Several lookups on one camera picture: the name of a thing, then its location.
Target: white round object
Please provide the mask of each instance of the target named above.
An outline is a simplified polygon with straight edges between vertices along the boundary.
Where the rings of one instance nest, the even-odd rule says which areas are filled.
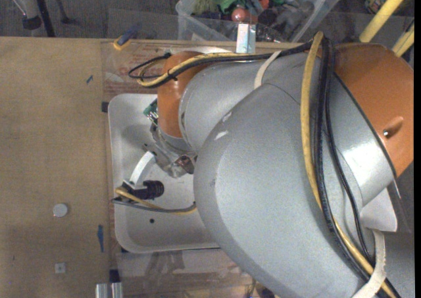
[[[64,217],[67,214],[67,206],[64,203],[59,203],[53,208],[53,214],[55,217]]]

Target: white tray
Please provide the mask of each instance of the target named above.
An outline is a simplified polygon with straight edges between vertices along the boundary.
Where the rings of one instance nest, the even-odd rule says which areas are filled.
[[[156,99],[153,94],[122,94],[109,103],[112,180],[114,189],[130,179],[145,153],[144,143],[152,143],[151,122],[143,110]],[[171,178],[157,165],[148,174],[159,180],[164,194],[153,203],[167,209],[189,207],[194,201],[193,176]],[[174,215],[115,205],[115,232],[119,244],[131,253],[207,249],[218,247],[202,223],[199,213]]]

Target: yellow pole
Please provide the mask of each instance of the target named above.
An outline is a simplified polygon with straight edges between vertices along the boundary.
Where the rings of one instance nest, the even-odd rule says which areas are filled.
[[[360,41],[367,43],[378,33],[389,17],[395,12],[403,0],[386,0],[374,18],[360,35]]]
[[[415,21],[412,22],[410,28],[404,32],[401,37],[397,40],[395,45],[392,48],[392,51],[398,56],[402,56],[406,50],[414,44],[415,40]]]

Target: robotic arm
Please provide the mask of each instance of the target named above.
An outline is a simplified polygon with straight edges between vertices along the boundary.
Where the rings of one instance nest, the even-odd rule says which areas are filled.
[[[383,284],[370,297],[414,297],[395,183],[413,161],[412,68],[380,45],[318,36],[320,54],[317,36],[264,65],[169,57],[148,83],[157,163],[193,174],[211,236],[280,297],[365,297],[373,268]]]

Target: wooden table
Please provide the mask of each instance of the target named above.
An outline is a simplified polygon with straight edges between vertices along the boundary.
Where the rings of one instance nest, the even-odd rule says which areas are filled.
[[[0,37],[0,297],[94,297],[109,280],[104,42]],[[263,43],[257,52],[291,46]],[[62,218],[53,216],[58,203],[69,208]],[[58,263],[65,273],[55,273]]]

